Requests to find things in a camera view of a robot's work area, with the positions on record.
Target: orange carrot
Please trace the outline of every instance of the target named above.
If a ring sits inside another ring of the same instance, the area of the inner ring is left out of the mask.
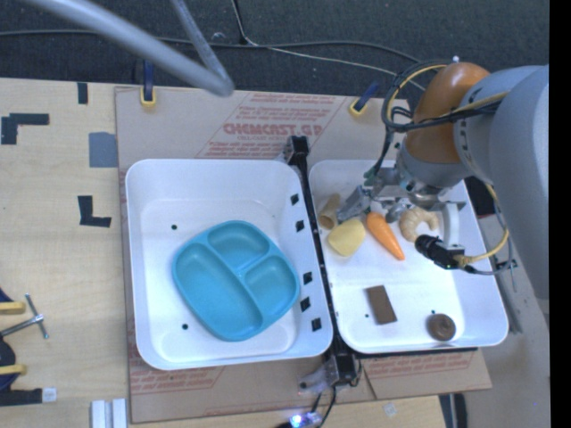
[[[385,218],[378,212],[371,211],[367,215],[367,229],[377,241],[392,253],[392,255],[399,260],[404,260],[404,252],[401,245],[396,239],[396,236],[391,229],[391,226],[386,223]]]

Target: white tray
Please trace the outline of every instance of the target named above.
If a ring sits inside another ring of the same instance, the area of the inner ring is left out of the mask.
[[[184,369],[307,358],[332,341],[319,263],[295,171],[273,160],[142,160],[126,177],[137,348],[151,366]],[[209,333],[179,295],[171,275],[176,251],[227,220],[257,226],[300,277],[292,308],[242,342]]]
[[[362,183],[363,174],[374,163],[374,160],[324,160],[314,165],[310,188],[316,212],[333,193],[339,193],[344,201]],[[459,213],[459,243],[469,255],[485,252],[464,183],[456,186],[447,199],[467,202]],[[398,224],[392,227],[400,237],[404,261],[385,251],[370,234],[350,258],[341,257],[327,243],[329,231],[319,229],[336,323],[344,341],[367,354],[483,347],[502,342],[509,325],[494,277],[437,267],[420,255],[413,243],[401,238]],[[442,229],[431,232],[424,227],[418,230],[443,236]],[[490,262],[485,259],[474,266],[489,270]],[[366,289],[377,285],[385,286],[396,322],[376,325]],[[453,319],[457,332],[452,341],[439,342],[429,335],[426,319],[432,313],[443,313]]]

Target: gray carpet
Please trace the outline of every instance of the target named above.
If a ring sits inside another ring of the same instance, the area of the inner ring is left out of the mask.
[[[156,36],[185,38],[168,0],[92,0]],[[186,0],[205,37],[243,42],[231,0]],[[490,71],[550,61],[550,0],[236,0],[245,35],[260,45],[351,40],[361,45],[295,47],[387,70],[302,58],[262,49],[217,48],[239,89],[358,95],[377,80],[386,90],[410,58],[451,58]],[[137,58],[99,37],[11,35],[23,29],[74,29],[51,14],[0,0],[0,75],[6,78],[130,83]],[[195,57],[189,45],[174,45]],[[183,86],[157,71],[157,84]]]

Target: blue plastic plate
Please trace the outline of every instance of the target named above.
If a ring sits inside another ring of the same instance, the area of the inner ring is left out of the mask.
[[[175,255],[172,275],[200,322],[224,341],[244,341],[279,320],[300,283],[282,251],[256,226],[224,222]]]

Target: wooden table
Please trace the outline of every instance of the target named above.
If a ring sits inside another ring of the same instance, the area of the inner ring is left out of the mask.
[[[48,113],[48,126],[20,125],[16,144],[0,145],[0,287],[29,292],[49,339],[32,325],[6,337],[28,367],[13,390],[54,387],[55,402],[0,407],[2,426],[89,426],[93,400],[128,399],[126,315],[116,168],[90,168],[88,135],[115,133],[114,87],[0,79],[0,115]],[[79,224],[80,195],[111,226]],[[27,320],[0,316],[0,330]],[[282,411],[191,419],[156,426],[272,427]],[[335,406],[326,426],[443,428],[436,396]]]

